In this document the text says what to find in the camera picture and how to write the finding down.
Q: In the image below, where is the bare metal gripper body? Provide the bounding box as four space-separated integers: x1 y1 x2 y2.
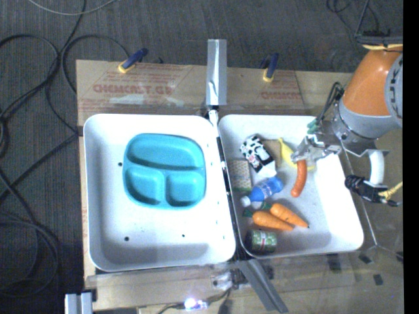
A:
314 117 354 147

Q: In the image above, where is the orange red sausage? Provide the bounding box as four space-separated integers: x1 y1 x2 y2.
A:
290 158 308 198

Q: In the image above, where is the yellow banana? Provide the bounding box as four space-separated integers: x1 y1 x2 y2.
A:
278 137 317 171

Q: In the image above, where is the brown bread slice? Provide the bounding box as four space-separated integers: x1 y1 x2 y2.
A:
263 139 283 168

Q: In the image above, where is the black and white cow carton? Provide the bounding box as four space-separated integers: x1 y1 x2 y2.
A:
239 134 278 178

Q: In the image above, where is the blue plastic bottle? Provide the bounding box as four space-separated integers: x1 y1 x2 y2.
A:
240 176 284 208

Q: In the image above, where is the white plastic tray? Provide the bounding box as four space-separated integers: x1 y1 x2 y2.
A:
82 113 237 273
217 114 365 260

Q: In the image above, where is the orange carrot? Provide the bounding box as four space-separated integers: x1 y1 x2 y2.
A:
242 207 295 233
268 202 310 230

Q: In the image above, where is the beige patterned packet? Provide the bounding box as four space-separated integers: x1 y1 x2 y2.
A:
227 159 253 193

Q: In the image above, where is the green can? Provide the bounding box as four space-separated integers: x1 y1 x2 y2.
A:
244 229 279 254

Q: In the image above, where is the blue divided plate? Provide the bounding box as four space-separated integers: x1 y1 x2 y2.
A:
122 132 208 212

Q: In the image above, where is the brown cardboard board red print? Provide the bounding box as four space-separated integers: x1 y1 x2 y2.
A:
75 60 356 311

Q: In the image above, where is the black cylinder on white bracket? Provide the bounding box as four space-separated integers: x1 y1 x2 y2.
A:
344 148 390 205

